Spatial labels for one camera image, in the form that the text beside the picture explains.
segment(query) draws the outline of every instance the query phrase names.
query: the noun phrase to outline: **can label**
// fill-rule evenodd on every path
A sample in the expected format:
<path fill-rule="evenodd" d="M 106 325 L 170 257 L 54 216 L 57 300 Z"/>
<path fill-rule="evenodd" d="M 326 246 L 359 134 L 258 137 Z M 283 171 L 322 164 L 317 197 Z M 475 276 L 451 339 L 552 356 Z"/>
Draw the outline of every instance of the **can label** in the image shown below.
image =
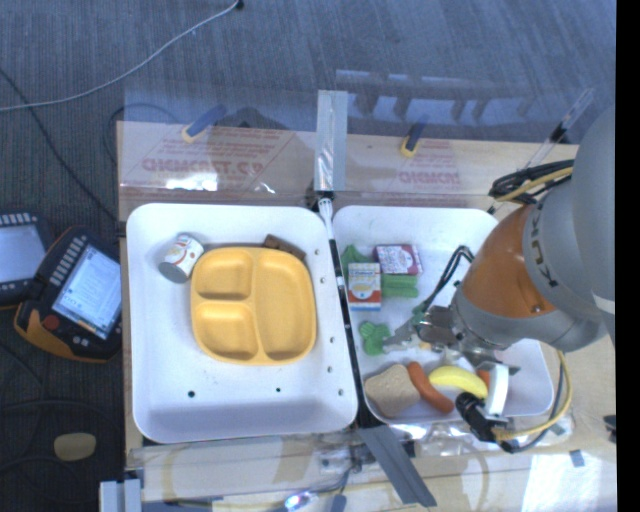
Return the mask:
<path fill-rule="evenodd" d="M 176 237 L 160 263 L 160 272 L 169 280 L 184 283 L 191 276 L 191 271 L 204 248 L 194 237 L 181 233 Z"/>

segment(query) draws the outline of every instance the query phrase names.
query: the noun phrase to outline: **toy banana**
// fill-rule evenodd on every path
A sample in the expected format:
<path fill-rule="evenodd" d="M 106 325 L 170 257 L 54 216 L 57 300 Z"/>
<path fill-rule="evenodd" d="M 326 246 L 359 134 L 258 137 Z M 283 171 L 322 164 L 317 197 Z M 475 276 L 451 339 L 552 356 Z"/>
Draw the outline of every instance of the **toy banana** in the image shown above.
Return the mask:
<path fill-rule="evenodd" d="M 429 381 L 434 386 L 452 386 L 468 391 L 478 398 L 486 398 L 487 385 L 475 373 L 458 366 L 440 366 L 429 374 Z"/>

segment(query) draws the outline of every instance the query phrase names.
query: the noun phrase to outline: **yellow plate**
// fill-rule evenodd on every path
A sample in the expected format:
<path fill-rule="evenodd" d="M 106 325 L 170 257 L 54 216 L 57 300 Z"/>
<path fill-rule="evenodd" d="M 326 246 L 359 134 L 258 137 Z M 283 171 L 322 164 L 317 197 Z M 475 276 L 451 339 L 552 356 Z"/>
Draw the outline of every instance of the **yellow plate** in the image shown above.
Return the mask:
<path fill-rule="evenodd" d="M 316 339 L 307 267 L 262 247 L 206 252 L 193 270 L 191 322 L 205 353 L 221 361 L 276 365 L 303 358 Z"/>

